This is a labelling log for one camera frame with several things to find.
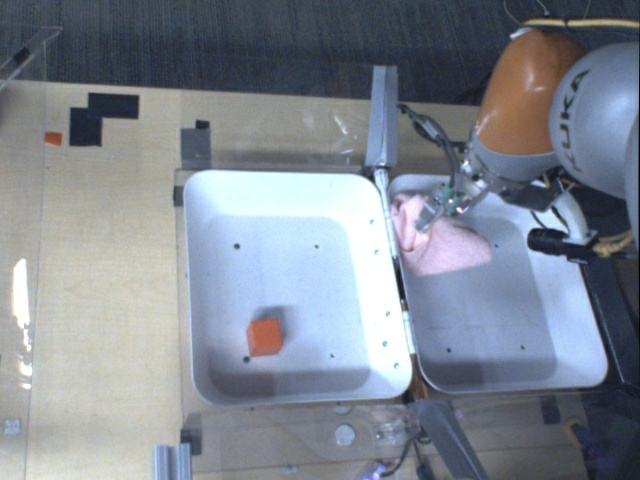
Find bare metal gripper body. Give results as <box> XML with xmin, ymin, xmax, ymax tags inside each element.
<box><xmin>432</xmin><ymin>156</ymin><xmax>495</xmax><ymax>217</ymax></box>

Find pink cloth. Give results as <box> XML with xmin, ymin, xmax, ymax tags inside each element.
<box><xmin>390</xmin><ymin>192</ymin><xmax>494</xmax><ymax>277</ymax></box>

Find white plastic tray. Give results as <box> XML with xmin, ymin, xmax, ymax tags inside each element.
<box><xmin>387</xmin><ymin>173</ymin><xmax>610</xmax><ymax>396</ymax></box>
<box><xmin>182</xmin><ymin>169</ymin><xmax>414</xmax><ymax>409</ymax></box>

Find orange cube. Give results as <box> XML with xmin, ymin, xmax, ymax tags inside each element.
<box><xmin>245</xmin><ymin>317</ymin><xmax>285</xmax><ymax>359</ymax></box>

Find black cylinder on white bracket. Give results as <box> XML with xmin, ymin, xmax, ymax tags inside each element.
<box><xmin>526</xmin><ymin>191</ymin><xmax>600</xmax><ymax>265</ymax></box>

